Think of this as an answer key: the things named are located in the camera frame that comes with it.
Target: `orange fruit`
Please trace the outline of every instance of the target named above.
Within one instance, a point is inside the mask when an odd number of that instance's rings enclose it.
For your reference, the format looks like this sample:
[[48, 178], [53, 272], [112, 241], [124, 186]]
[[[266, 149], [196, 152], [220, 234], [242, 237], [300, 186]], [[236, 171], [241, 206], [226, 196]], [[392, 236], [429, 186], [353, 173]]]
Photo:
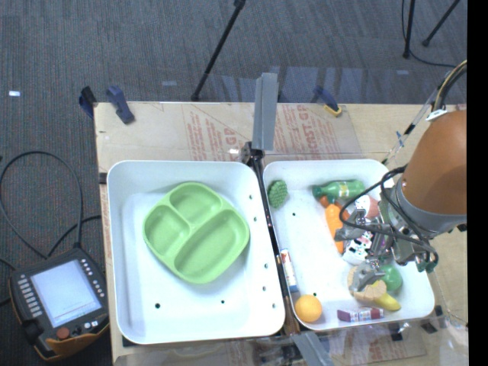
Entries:
[[322, 304], [312, 294], [304, 294], [295, 303], [297, 317], [305, 323], [312, 323], [319, 319], [322, 314]]

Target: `green plate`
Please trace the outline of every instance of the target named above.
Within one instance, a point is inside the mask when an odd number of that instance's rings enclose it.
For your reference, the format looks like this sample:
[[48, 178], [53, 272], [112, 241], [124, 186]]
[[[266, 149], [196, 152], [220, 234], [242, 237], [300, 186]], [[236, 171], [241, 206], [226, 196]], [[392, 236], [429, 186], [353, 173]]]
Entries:
[[249, 242], [249, 225], [206, 185], [188, 181], [166, 194], [146, 215], [143, 237], [154, 255], [194, 284], [213, 281]]

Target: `green bottle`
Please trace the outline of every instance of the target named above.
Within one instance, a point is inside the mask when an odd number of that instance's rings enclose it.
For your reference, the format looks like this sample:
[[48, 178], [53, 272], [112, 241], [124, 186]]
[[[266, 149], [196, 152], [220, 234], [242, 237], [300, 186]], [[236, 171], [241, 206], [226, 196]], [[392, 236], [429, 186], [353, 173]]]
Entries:
[[337, 198], [354, 197], [364, 190], [363, 182], [357, 179], [330, 181], [326, 185], [312, 186], [312, 194], [316, 199], [320, 199], [325, 195], [331, 204], [333, 204]]

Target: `gray floor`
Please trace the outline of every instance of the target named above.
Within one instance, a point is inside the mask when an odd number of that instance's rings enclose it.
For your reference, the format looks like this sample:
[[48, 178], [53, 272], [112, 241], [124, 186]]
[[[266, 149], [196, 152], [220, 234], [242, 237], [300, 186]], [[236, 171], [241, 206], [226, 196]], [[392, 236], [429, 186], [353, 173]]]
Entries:
[[[255, 80], [276, 72], [283, 102], [310, 101], [315, 85], [322, 85], [339, 103], [423, 104], [467, 58], [467, 0], [459, 1], [429, 46], [422, 45], [453, 1], [416, 0], [405, 58], [410, 0], [247, 0], [199, 100], [254, 101]], [[99, 214], [93, 122], [79, 107], [80, 91], [89, 86], [97, 100], [106, 101], [106, 89], [118, 85], [128, 101], [190, 101], [233, 3], [0, 0], [2, 171], [26, 151], [54, 153], [80, 179], [84, 217]], [[467, 103], [467, 75], [451, 88], [447, 102]], [[10, 221], [44, 254], [75, 225], [77, 197], [66, 167], [41, 154], [15, 161], [2, 179]], [[56, 253], [73, 241], [71, 232]], [[83, 226], [82, 242], [103, 266], [98, 219]], [[42, 260], [3, 217], [0, 258], [16, 267]], [[9, 272], [0, 265], [0, 299], [8, 296]], [[9, 304], [0, 309], [0, 321], [0, 364], [44, 364]], [[59, 364], [110, 363], [105, 335]]]

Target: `tripod leg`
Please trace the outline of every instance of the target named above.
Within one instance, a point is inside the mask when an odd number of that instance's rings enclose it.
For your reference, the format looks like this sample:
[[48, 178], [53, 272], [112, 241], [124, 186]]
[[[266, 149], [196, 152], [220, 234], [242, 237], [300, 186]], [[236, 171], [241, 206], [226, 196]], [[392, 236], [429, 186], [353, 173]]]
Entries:
[[445, 22], [445, 20], [448, 18], [448, 16], [451, 14], [452, 10], [458, 5], [458, 2], [460, 0], [454, 0], [454, 2], [451, 4], [451, 7], [445, 12], [444, 16], [441, 18], [441, 20], [437, 23], [437, 26], [435, 26], [434, 30], [430, 33], [430, 35], [422, 41], [422, 45], [427, 47], [430, 43], [430, 40], [432, 37], [434, 37], [435, 33], [437, 33], [437, 30], [441, 28], [442, 24]]
[[405, 50], [403, 51], [403, 58], [410, 57], [410, 38], [412, 36], [413, 12], [415, 10], [415, 0], [410, 0], [409, 23], [406, 26]]
[[232, 30], [232, 26], [234, 25], [234, 22], [237, 19], [237, 16], [239, 15], [240, 11], [244, 8], [244, 4], [246, 3], [246, 0], [235, 0], [234, 5], [236, 6], [236, 9], [234, 10], [234, 13], [232, 17], [229, 20], [229, 23], [227, 24], [227, 27], [225, 31], [222, 34], [222, 37], [220, 38], [219, 44], [217, 45], [217, 48], [213, 52], [212, 57], [210, 58], [210, 62], [207, 65], [207, 68], [205, 69], [204, 75], [202, 76], [200, 82], [198, 83], [197, 89], [195, 89], [195, 92], [191, 96], [192, 101], [197, 101], [198, 100], [198, 95], [200, 94], [200, 91], [202, 87], [204, 86], [205, 82], [207, 81], [207, 77], [210, 74], [210, 71], [212, 70], [212, 67], [214, 66], [215, 61], [217, 60], [217, 57], [219, 56], [220, 50], [222, 49], [223, 45], [226, 42], [227, 36], [229, 35], [230, 31]]

